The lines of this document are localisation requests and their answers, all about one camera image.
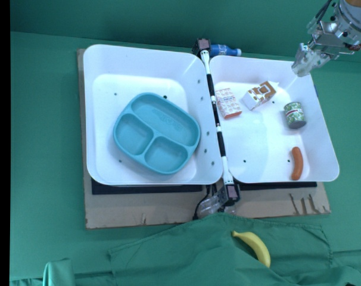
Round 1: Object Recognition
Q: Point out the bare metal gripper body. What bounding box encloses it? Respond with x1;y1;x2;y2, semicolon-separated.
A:
306;9;361;61

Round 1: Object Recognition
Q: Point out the green and white can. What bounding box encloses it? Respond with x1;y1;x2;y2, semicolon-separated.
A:
283;101;307;130

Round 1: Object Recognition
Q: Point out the brown and white carton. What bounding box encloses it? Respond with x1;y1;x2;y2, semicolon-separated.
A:
241;80;278;111

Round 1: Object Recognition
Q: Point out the blue plastic bottle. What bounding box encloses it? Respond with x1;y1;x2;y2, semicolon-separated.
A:
209;43;242;58

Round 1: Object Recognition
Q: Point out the orange and white packet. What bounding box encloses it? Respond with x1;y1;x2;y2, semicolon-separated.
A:
214;87;243;120

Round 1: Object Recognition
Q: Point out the white plastic tray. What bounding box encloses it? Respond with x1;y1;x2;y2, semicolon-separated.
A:
208;55;340;184
82;43;224;186

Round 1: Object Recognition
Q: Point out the orange sausage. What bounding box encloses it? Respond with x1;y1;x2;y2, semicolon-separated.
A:
290;146;304;182

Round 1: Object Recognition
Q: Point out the thin black and white rod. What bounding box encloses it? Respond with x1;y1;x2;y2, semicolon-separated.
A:
199;49;235;186

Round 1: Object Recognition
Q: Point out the blue divided plate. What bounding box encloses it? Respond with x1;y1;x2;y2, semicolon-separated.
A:
113;92;202;176

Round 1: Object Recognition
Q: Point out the clear plastic bottle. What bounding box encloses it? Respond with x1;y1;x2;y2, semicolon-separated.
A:
196;196;222;219

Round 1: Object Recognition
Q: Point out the yellow banana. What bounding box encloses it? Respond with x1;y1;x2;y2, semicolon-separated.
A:
231;230;272;269

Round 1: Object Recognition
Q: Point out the brown cardboard board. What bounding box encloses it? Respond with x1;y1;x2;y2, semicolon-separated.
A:
76;48;331;230

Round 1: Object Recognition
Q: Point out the green cloth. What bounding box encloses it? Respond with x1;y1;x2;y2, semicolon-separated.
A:
108;213;361;286

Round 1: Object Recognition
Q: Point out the black block with wires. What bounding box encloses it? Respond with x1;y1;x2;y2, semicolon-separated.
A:
223;184;241;206
191;38;212;57

